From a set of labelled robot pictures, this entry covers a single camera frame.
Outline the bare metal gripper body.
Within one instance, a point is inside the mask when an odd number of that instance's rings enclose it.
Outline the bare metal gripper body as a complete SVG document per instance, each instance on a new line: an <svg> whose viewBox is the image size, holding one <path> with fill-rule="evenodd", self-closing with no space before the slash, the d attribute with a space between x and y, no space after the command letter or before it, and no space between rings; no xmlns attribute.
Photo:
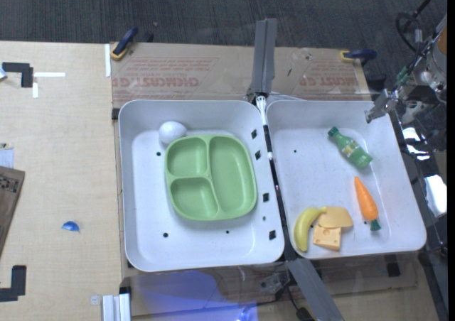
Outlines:
<svg viewBox="0 0 455 321"><path fill-rule="evenodd" d="M446 87L446 72L428 64L416 67L398 93L404 101L446 104Z"/></svg>

